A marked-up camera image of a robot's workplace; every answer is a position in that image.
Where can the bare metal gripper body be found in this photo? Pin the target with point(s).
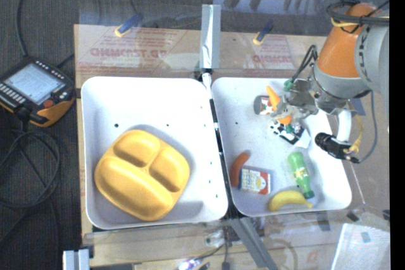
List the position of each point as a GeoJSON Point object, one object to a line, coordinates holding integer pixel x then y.
{"type": "Point", "coordinates": [302, 96]}

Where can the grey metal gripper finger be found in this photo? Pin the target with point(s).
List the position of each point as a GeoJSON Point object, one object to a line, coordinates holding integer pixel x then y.
{"type": "Point", "coordinates": [297, 121]}
{"type": "Point", "coordinates": [283, 108]}

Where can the orange carrot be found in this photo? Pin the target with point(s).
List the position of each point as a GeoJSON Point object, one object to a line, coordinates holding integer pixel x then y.
{"type": "Point", "coordinates": [273, 98]}

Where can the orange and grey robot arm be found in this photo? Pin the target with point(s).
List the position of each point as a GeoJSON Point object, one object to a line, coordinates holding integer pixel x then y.
{"type": "Point", "coordinates": [341, 53]}

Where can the black and white carton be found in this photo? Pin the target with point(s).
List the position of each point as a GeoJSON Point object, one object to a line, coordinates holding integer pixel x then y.
{"type": "Point", "coordinates": [292, 136]}

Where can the white and red can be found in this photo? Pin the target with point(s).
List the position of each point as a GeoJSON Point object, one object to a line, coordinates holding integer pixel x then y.
{"type": "Point", "coordinates": [261, 104]}

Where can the white plastic tray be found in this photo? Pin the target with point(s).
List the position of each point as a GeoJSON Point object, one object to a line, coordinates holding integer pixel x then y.
{"type": "Point", "coordinates": [253, 139]}
{"type": "Point", "coordinates": [142, 104]}

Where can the green bottle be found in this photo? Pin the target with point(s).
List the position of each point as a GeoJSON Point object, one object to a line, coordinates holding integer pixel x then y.
{"type": "Point", "coordinates": [299, 169]}

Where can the white, blue and red carton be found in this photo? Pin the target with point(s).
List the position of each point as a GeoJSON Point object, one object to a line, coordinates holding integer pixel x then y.
{"type": "Point", "coordinates": [254, 181]}

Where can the red sausage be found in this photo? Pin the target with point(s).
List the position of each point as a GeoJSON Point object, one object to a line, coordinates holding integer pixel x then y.
{"type": "Point", "coordinates": [238, 167]}

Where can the yellow banana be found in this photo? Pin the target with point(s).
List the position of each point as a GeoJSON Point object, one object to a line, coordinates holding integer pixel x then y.
{"type": "Point", "coordinates": [286, 199]}

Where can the yellow divided plate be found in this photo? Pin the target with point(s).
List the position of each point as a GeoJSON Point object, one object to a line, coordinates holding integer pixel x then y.
{"type": "Point", "coordinates": [139, 174]}

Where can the brown cardboard board, red print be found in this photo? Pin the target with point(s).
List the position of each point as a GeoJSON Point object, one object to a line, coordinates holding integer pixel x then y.
{"type": "Point", "coordinates": [133, 53]}

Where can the black cylinder on white bracket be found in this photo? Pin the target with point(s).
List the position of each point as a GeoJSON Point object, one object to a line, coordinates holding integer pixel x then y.
{"type": "Point", "coordinates": [330, 142]}

